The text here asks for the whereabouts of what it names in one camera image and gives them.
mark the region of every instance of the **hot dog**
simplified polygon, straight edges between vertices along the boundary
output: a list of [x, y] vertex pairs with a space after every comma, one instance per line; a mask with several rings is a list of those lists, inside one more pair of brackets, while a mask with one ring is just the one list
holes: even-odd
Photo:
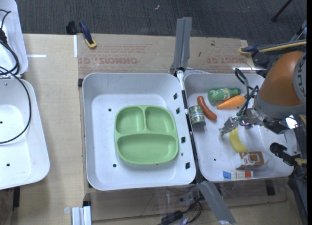
[[203, 112], [205, 114], [205, 116], [207, 118], [209, 118], [210, 120], [212, 121], [216, 121], [217, 119], [217, 116], [215, 113], [213, 113], [209, 108], [208, 106], [206, 105], [205, 103], [205, 100], [204, 100], [204, 97], [203, 96], [198, 96], [197, 97], [197, 103], [198, 105], [200, 105], [202, 108], [203, 108]]

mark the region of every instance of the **black connector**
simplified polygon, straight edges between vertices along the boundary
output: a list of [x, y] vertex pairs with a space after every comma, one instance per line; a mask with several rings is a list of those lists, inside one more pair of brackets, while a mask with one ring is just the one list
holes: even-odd
[[161, 225], [168, 225], [173, 223], [176, 220], [179, 220], [183, 217], [183, 213], [181, 211], [176, 211], [175, 213], [169, 214], [163, 218], [161, 218]]

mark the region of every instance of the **dark floor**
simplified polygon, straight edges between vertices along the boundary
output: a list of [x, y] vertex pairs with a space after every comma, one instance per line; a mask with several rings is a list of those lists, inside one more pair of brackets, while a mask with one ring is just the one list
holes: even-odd
[[[23, 33], [66, 34], [85, 21], [91, 33], [175, 36], [176, 19], [193, 18], [191, 36], [240, 38], [249, 45], [288, 42], [307, 18], [307, 0], [15, 0]], [[272, 58], [258, 55], [257, 63]]]

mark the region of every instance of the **tin can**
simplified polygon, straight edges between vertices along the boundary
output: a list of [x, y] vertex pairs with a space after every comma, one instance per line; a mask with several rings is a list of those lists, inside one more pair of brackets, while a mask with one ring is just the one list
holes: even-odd
[[190, 107], [189, 114], [192, 126], [203, 127], [206, 124], [203, 108], [201, 106]]

